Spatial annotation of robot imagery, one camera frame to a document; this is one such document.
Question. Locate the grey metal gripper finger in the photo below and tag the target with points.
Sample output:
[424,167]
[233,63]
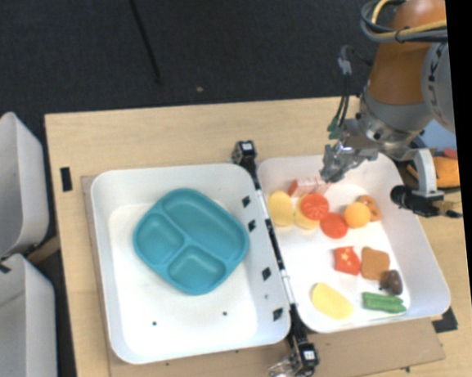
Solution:
[341,169]
[327,167]

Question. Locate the small red toy piece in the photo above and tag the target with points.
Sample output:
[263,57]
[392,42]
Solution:
[293,187]

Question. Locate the yellow half-round toy slice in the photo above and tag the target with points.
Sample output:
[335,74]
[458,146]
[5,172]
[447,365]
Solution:
[332,301]

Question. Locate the blue divided plate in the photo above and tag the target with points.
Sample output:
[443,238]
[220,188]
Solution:
[191,241]

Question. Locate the orange toy fruit slice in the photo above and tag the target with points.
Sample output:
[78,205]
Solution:
[315,206]

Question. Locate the thin black and white rod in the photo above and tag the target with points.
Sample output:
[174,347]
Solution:
[274,242]

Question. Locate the black cylinder on white bracket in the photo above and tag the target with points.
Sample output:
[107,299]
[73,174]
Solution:
[420,202]

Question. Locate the brown toy pretzel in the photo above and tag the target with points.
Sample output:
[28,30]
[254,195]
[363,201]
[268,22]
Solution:
[374,208]

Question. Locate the green toy beans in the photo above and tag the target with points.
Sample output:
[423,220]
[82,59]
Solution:
[383,303]

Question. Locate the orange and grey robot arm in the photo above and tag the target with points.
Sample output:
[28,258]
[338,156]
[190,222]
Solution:
[398,71]

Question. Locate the clear packet with red print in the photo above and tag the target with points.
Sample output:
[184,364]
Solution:
[313,185]

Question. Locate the brown toy bread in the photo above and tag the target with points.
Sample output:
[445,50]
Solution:
[374,262]

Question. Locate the orange toy ball fruit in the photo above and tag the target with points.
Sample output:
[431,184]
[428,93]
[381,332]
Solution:
[357,215]

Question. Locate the red toy pizza slice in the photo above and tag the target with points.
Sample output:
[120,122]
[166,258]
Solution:
[347,261]

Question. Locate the white plastic tray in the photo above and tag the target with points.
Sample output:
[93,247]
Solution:
[414,258]
[198,322]

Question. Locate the dark brown toy mushroom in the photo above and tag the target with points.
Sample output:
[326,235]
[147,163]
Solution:
[393,282]

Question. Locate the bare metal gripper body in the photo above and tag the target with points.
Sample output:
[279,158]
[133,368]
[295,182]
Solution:
[373,140]

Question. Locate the yellow round toy slice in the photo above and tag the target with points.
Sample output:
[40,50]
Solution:
[280,207]
[305,222]

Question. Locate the red round toy slice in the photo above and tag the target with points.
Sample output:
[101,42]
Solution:
[334,226]

